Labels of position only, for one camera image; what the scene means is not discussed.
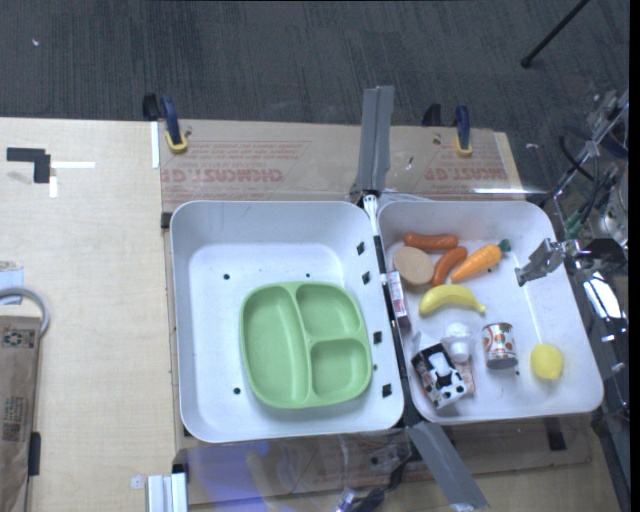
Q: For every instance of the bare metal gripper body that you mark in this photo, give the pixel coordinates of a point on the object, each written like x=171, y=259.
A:
x=602, y=252

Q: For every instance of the white plastic tray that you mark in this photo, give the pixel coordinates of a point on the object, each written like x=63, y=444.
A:
x=215, y=270
x=550, y=345

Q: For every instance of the brown cardboard board red print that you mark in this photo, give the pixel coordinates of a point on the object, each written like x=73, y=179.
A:
x=300, y=160

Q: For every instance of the thin black and white rod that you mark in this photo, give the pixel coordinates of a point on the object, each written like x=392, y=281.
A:
x=370, y=209

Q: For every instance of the orange sausage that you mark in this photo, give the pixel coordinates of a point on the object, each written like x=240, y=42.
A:
x=430, y=242
x=447, y=265

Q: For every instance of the brown paper bag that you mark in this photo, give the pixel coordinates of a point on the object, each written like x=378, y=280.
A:
x=17, y=400

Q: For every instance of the green divided plate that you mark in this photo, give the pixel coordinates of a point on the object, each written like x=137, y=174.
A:
x=275, y=340

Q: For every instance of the orange carrot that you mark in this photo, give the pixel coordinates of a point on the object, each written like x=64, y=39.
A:
x=477, y=261

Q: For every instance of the yellow banana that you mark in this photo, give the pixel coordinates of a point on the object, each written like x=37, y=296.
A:
x=447, y=298

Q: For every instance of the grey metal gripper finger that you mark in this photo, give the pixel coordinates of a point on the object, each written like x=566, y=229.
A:
x=556, y=259
x=534, y=262

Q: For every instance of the small white bottle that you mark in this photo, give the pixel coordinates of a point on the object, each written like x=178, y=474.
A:
x=457, y=342

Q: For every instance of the yellow lemon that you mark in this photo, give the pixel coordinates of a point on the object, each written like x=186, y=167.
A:
x=546, y=361

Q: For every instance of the round tan biscuit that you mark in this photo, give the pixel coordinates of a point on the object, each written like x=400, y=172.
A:
x=412, y=266

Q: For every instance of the black and white carton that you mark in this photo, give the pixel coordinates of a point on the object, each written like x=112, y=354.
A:
x=440, y=380

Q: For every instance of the small white and orange can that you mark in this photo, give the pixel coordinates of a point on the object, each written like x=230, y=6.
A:
x=499, y=345

